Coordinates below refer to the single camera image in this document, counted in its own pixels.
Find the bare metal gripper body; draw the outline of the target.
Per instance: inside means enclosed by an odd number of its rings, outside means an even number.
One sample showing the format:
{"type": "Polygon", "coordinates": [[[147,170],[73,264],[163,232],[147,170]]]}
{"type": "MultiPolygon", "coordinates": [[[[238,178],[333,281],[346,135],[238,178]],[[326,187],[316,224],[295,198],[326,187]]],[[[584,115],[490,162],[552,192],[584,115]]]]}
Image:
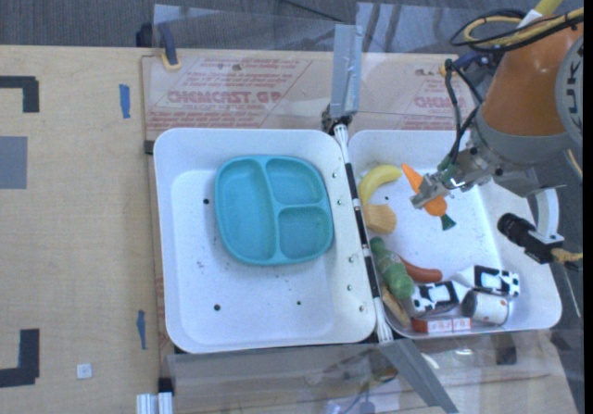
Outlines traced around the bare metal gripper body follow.
{"type": "Polygon", "coordinates": [[[438,192],[466,192],[488,182],[499,165],[499,156],[485,146],[466,146],[456,159],[447,155],[437,166],[438,192]]]}

